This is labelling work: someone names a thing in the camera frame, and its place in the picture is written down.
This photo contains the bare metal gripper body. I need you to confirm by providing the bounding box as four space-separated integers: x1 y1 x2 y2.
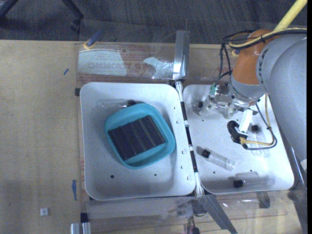
208 83 258 110

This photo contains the white plastic tray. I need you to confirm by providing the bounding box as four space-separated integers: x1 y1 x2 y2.
79 81 197 202
182 84 295 195

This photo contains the clear plastic bottle black cap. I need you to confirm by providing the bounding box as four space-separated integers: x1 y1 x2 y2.
233 173 270 189
97 98 137 110
250 124 268 156
199 148 235 172

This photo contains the black ribbed rectangular block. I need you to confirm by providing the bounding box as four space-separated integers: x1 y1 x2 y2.
107 115 167 162

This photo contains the blue plate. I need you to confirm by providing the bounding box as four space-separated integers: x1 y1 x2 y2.
103 102 177 170

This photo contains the black tripod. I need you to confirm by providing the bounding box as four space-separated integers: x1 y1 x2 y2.
0 0 85 33

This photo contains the black cylinder on white bracket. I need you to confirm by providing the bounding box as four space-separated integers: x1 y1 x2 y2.
227 109 254 145

